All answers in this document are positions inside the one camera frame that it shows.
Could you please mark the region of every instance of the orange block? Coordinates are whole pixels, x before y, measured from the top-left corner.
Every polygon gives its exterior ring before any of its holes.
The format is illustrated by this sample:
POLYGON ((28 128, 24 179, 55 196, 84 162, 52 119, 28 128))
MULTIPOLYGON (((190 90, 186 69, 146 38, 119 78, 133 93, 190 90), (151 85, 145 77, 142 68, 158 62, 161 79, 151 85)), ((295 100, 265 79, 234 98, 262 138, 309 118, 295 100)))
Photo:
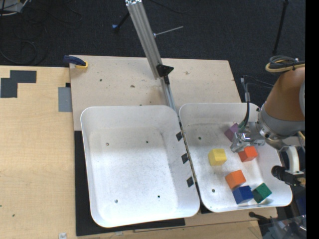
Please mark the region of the orange block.
POLYGON ((242 170, 237 170, 237 171, 229 173, 228 175, 225 176, 225 179, 230 189, 233 189, 236 186, 240 186, 241 184, 246 182, 246 178, 242 170))
POLYGON ((243 151, 240 151, 238 154, 242 162, 251 161, 258 156, 255 146, 247 146, 244 148, 243 151))

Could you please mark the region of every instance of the blue block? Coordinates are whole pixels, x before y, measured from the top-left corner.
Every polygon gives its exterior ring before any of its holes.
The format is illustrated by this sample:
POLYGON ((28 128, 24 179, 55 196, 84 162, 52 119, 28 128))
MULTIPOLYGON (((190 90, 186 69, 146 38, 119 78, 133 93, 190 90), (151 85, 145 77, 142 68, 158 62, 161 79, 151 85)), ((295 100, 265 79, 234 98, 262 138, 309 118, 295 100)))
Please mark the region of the blue block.
POLYGON ((236 188, 233 195, 237 204, 246 203, 254 198, 249 186, 236 188))

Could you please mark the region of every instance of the blue clamp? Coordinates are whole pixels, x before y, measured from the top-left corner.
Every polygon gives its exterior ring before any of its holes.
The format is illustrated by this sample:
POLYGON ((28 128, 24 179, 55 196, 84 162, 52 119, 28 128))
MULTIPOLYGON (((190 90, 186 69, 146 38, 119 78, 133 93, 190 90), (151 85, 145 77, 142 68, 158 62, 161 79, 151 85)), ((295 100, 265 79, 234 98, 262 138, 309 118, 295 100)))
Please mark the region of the blue clamp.
POLYGON ((86 62, 86 61, 84 61, 82 59, 79 59, 77 57, 74 57, 74 56, 65 55, 63 57, 63 63, 75 64, 76 68, 81 68, 81 69, 88 68, 88 62, 86 62))

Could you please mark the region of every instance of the white tray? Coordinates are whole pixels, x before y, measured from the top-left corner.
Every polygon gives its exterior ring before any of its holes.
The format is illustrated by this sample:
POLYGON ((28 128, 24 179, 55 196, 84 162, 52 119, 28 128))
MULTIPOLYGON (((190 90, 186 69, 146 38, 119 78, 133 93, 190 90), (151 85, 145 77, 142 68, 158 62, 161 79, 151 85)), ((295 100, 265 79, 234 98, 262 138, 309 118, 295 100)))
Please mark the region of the white tray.
MULTIPOLYGON (((241 162, 239 155, 230 150, 231 142, 224 132, 243 120, 246 107, 246 103, 186 104, 179 111, 200 198, 213 212, 286 206, 292 200, 290 186, 271 174, 273 166, 282 165, 274 148, 257 146, 258 157, 248 162, 241 162), (222 166, 210 166, 208 153, 213 148, 225 150, 227 161, 222 166), (259 204, 254 199, 237 204, 225 176, 239 169, 247 180, 242 186, 249 185, 253 190, 264 182, 272 194, 259 204)), ((250 104, 249 121, 257 120, 256 109, 250 104)))
POLYGON ((81 115, 91 215, 102 227, 184 218, 199 210, 176 112, 89 107, 81 115))

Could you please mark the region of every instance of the yellow cube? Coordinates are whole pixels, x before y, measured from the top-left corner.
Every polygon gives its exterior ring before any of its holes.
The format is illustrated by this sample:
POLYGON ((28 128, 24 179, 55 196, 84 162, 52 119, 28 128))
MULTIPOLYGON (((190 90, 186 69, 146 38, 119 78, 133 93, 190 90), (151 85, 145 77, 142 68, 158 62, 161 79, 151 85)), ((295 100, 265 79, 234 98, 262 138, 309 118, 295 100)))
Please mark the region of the yellow cube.
POLYGON ((227 157, 224 149, 212 149, 208 154, 210 165, 222 165, 226 162, 227 157))

